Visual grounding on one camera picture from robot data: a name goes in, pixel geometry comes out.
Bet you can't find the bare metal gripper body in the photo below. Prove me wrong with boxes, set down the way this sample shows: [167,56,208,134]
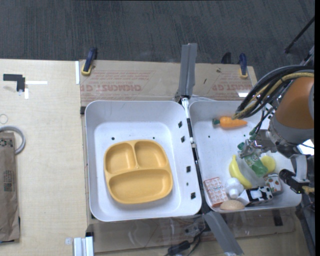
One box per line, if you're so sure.
[254,129,279,154]

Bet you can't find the small white bottle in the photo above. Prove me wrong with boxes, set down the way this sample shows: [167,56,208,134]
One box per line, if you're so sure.
[224,177,245,200]

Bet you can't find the yellow divided plate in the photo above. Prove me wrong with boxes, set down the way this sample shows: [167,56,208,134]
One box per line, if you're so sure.
[102,139,174,205]

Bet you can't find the white can with red print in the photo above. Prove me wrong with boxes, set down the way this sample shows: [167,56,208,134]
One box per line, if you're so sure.
[263,172,283,196]

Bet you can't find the brown paper bag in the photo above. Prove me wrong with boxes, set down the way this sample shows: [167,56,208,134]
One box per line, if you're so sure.
[0,132,21,243]

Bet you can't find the yellow round lemon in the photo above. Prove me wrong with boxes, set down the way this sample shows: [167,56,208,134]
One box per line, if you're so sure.
[260,155,277,175]

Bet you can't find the brown cardboard board, red print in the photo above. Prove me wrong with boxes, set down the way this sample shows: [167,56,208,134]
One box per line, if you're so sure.
[79,59,302,254]

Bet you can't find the orange carrot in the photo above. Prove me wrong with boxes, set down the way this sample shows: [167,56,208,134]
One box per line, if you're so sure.
[212,115,249,130]

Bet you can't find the black and white milk carton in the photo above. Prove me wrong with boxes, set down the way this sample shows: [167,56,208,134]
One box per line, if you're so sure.
[235,185,274,207]

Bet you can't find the white plastic tray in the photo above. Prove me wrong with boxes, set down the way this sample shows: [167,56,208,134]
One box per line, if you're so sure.
[84,99,203,223]
[187,99,304,214]

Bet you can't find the green plastic bottle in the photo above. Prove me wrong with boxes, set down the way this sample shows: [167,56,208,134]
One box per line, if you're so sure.
[236,141,269,178]

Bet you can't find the black cylinder on white bracket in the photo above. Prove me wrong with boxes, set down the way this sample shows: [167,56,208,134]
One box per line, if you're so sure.
[278,153,310,195]

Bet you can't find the yellow banana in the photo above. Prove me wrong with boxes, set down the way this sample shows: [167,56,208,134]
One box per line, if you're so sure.
[228,154,254,190]

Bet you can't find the tan bread bun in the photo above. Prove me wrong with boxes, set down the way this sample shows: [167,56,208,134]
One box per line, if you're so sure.
[219,199,246,211]

